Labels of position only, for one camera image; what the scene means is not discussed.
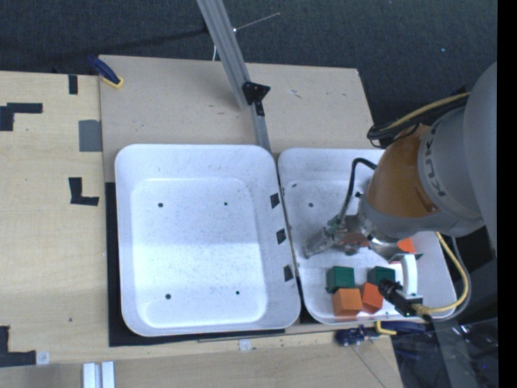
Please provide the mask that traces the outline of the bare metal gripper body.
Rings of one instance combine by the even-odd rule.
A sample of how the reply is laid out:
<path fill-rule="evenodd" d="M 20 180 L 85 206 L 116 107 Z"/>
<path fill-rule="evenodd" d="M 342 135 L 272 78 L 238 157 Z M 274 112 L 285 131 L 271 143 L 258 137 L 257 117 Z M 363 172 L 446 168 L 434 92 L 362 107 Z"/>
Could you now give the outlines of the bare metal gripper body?
<path fill-rule="evenodd" d="M 334 217 L 326 227 L 334 236 L 331 248 L 342 251 L 347 243 L 359 243 L 383 258 L 393 258 L 400 253 L 398 239 L 380 232 L 370 221 L 360 215 L 346 215 L 339 220 Z"/>

